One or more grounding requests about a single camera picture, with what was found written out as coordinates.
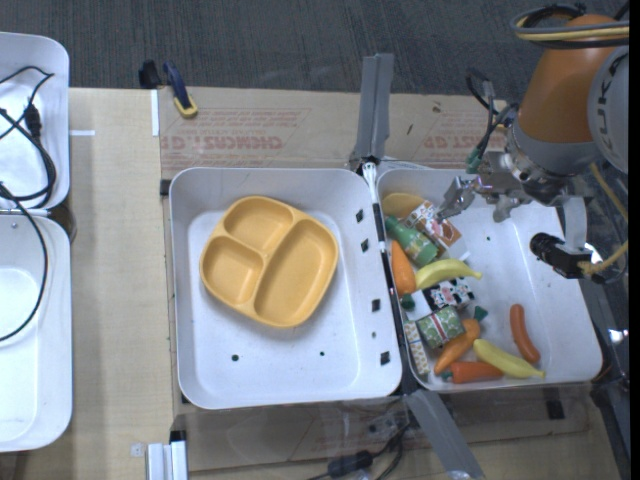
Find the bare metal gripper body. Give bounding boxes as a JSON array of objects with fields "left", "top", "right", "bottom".
[{"left": 474, "top": 150, "right": 576, "bottom": 208}]

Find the white plastic tray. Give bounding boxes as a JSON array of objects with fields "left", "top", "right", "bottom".
[
  {"left": 168, "top": 166, "right": 404, "bottom": 411},
  {"left": 375, "top": 167, "right": 604, "bottom": 394}
]

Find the yellow rounded toy food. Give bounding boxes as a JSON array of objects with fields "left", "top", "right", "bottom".
[{"left": 382, "top": 192, "right": 427, "bottom": 220}]

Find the green bottle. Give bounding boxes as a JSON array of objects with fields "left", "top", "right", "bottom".
[{"left": 384, "top": 216, "right": 439, "bottom": 266}]

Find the yellow banana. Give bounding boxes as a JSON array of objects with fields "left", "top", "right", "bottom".
[
  {"left": 472, "top": 337, "right": 547, "bottom": 381},
  {"left": 414, "top": 258, "right": 484, "bottom": 292}
]

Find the orange carrot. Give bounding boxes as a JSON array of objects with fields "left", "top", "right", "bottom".
[
  {"left": 440, "top": 361, "right": 506, "bottom": 385},
  {"left": 433, "top": 306, "right": 489, "bottom": 376},
  {"left": 389, "top": 240, "right": 419, "bottom": 311}
]

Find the black and white cow carton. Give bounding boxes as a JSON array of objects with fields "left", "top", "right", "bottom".
[{"left": 411, "top": 276, "right": 476, "bottom": 322}]

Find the orange sausage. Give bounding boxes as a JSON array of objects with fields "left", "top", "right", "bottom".
[{"left": 509, "top": 303, "right": 542, "bottom": 365}]

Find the green and white carton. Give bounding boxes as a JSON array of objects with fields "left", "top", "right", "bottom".
[{"left": 415, "top": 305, "right": 467, "bottom": 350}]

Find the white carton yellow pattern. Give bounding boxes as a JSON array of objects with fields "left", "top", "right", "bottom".
[{"left": 403, "top": 320, "right": 432, "bottom": 377}]

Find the brown cardboard board red print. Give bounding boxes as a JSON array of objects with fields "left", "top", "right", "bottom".
[{"left": 158, "top": 86, "right": 604, "bottom": 472}]

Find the yellow divided plate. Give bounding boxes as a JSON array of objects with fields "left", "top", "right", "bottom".
[{"left": 198, "top": 195, "right": 340, "bottom": 329}]

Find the black cylinder on white bracket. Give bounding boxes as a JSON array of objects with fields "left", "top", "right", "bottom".
[{"left": 529, "top": 195, "right": 597, "bottom": 280}]

